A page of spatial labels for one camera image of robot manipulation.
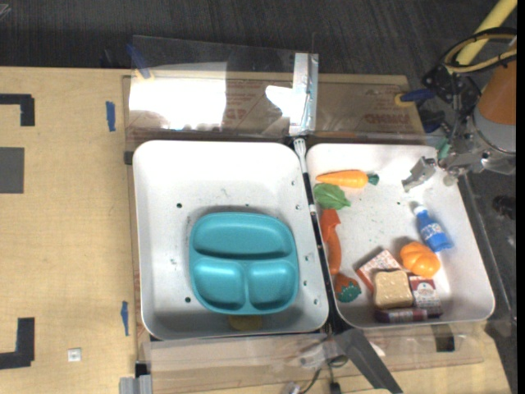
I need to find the orange sausage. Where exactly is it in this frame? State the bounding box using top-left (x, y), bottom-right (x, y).
top-left (319, 208), bottom-right (343, 277)

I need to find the red and white carton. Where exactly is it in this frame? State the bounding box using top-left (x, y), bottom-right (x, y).
top-left (355, 249), bottom-right (404, 294)

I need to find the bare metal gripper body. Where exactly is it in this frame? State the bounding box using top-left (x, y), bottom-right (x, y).
top-left (437, 126), bottom-right (517, 176)

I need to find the yellow round biscuit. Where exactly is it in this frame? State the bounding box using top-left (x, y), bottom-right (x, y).
top-left (227, 314), bottom-right (264, 332)

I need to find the blue bottle white cap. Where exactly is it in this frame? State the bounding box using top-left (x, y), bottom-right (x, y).
top-left (412, 204), bottom-right (454, 254)

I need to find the red and white packet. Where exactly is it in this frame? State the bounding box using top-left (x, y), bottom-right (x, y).
top-left (408, 274), bottom-right (445, 318)

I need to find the dark red can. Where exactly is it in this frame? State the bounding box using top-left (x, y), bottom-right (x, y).
top-left (373, 307), bottom-right (429, 324)

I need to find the green lettuce leaf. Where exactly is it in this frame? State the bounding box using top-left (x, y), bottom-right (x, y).
top-left (312, 182), bottom-right (352, 211)

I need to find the white plastic tray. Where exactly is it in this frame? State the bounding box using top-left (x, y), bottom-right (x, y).
top-left (305, 142), bottom-right (496, 330)
top-left (131, 139), bottom-right (331, 341)

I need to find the tan bread slice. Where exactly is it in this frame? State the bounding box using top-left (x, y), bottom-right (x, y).
top-left (372, 269), bottom-right (414, 309)

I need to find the orange and green toy vegetable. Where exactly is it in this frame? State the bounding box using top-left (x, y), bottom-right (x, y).
top-left (333, 273), bottom-right (363, 304)

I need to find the orange bread roll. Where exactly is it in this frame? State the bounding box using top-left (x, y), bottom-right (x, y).
top-left (399, 241), bottom-right (441, 279)

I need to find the orange carrot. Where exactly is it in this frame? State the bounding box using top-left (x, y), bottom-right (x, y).
top-left (315, 169), bottom-right (381, 190)

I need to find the blue divided plate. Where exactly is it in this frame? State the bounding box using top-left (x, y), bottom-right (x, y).
top-left (188, 211), bottom-right (300, 316)

